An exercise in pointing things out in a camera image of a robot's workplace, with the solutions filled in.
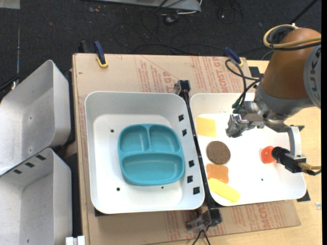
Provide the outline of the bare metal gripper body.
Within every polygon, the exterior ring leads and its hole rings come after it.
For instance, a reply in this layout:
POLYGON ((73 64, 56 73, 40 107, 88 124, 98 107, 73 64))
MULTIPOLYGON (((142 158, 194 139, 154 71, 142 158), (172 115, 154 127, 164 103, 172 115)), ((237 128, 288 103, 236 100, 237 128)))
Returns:
POLYGON ((270 114, 270 109, 262 103, 254 101, 245 101, 242 105, 241 117, 248 121, 248 128, 257 127, 262 129, 267 123, 267 117, 270 114))

